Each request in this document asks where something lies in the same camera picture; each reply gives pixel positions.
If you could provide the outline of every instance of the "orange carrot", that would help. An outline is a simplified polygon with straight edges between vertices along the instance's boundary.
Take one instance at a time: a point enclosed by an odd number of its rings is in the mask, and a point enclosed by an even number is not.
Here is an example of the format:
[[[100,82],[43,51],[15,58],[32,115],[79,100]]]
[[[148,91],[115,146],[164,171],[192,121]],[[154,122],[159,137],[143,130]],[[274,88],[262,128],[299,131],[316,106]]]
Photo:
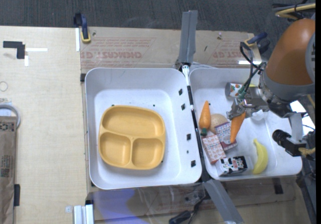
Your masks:
[[[210,125],[211,125],[211,113],[210,113],[210,105],[208,101],[205,101],[204,103],[201,116],[200,116],[199,125],[201,128],[201,135],[206,136],[207,130],[210,128]]]
[[[246,112],[242,113],[239,116],[232,118],[232,120],[231,120],[231,137],[230,137],[231,143],[233,143],[235,141],[236,135],[239,132],[239,130],[242,126],[242,123],[245,119],[245,115],[246,115]]]

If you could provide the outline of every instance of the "yellow plate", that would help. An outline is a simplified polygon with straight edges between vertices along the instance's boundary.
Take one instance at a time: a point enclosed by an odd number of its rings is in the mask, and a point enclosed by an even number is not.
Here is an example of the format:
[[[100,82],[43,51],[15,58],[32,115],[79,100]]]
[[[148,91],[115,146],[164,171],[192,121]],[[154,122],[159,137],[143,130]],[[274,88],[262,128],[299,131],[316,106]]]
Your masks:
[[[99,154],[109,165],[147,170],[163,160],[165,124],[153,110],[112,106],[101,117],[98,136]]]

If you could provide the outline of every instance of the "yellow banana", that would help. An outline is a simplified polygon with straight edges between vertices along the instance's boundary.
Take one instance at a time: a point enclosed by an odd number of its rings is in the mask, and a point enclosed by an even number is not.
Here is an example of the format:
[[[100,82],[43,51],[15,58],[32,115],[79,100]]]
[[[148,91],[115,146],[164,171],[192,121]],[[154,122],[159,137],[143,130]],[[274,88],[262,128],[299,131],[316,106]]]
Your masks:
[[[254,165],[253,174],[260,174],[265,170],[269,158],[265,146],[259,143],[257,139],[254,139],[253,142],[256,146],[257,152],[257,161]]]

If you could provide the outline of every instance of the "white plastic tray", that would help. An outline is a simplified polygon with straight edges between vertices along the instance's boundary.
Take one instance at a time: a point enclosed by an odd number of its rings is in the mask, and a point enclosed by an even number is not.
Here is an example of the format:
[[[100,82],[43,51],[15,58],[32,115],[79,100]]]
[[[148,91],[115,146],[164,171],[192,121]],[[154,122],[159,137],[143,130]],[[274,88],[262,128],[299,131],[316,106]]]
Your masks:
[[[204,102],[210,103],[211,114],[218,113],[226,116],[231,110],[232,98],[225,96],[225,85],[227,82],[244,83],[249,77],[249,69],[194,69],[190,73],[190,82],[194,100],[196,116],[199,119]],[[259,75],[255,75],[252,83],[257,85]],[[292,157],[284,148],[279,146],[273,139],[272,133],[276,129],[282,129],[291,134],[291,126],[288,119],[282,119],[271,111],[264,113],[264,118],[255,120],[246,118],[236,137],[237,146],[225,151],[227,157],[248,156],[250,164],[257,160],[256,147],[253,139],[265,145],[268,151],[269,161],[267,168],[258,175],[246,171],[241,175],[230,177],[219,177],[215,165],[212,165],[204,151],[206,168],[210,176],[219,180],[237,180],[249,178],[262,178],[273,176],[288,176],[299,173],[302,169],[301,157]]]
[[[170,68],[95,68],[86,75],[85,90],[89,172],[91,181],[98,188],[190,184],[200,178],[199,149],[182,73]],[[163,162],[156,168],[122,169],[101,159],[97,147],[99,123],[104,111],[112,105],[144,107],[162,116],[166,149]]]

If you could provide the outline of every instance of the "small snack box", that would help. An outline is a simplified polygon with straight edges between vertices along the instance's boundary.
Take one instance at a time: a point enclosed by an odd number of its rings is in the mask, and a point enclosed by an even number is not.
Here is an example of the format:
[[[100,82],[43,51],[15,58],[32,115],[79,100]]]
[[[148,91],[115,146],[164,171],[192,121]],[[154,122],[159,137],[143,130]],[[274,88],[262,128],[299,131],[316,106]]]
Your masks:
[[[217,135],[202,138],[202,143],[211,164],[226,157]]]
[[[248,169],[244,156],[221,159],[216,162],[215,166],[220,177],[240,174]]]
[[[231,149],[235,146],[237,146],[236,140],[231,143],[230,137],[231,137],[231,123],[225,122],[223,124],[215,126],[216,135],[219,138],[219,141],[221,143],[221,146],[224,151]]]

